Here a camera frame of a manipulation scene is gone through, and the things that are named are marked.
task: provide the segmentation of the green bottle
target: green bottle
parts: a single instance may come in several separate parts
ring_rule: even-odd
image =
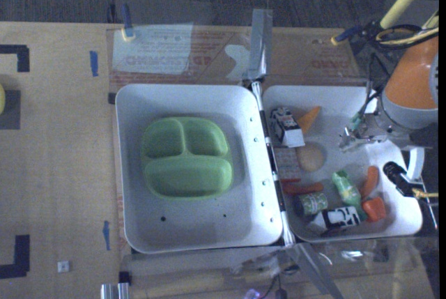
[[[342,201],[348,206],[354,206],[361,219],[365,221],[367,214],[364,212],[361,206],[361,194],[354,184],[351,183],[348,178],[348,174],[345,170],[339,170],[332,175],[333,183],[336,185],[339,195],[341,195]]]

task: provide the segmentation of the orange wedge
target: orange wedge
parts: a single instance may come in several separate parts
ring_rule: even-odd
[[[312,124],[316,120],[316,117],[318,116],[320,110],[321,106],[317,106],[297,120],[300,129],[302,129],[303,134],[308,133]]]

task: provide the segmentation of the green divided plate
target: green divided plate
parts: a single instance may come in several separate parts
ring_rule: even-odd
[[[233,182],[231,151],[221,128],[197,117],[169,117],[143,134],[141,159],[148,188],[166,199],[208,199]]]

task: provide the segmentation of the yellow ball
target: yellow ball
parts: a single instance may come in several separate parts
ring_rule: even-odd
[[[6,103],[5,90],[0,84],[0,114],[2,114],[5,109],[5,103]]]

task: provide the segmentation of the green can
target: green can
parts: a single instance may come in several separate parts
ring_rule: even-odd
[[[294,208],[298,216],[315,215],[328,208],[328,200],[323,192],[298,195],[294,197]]]

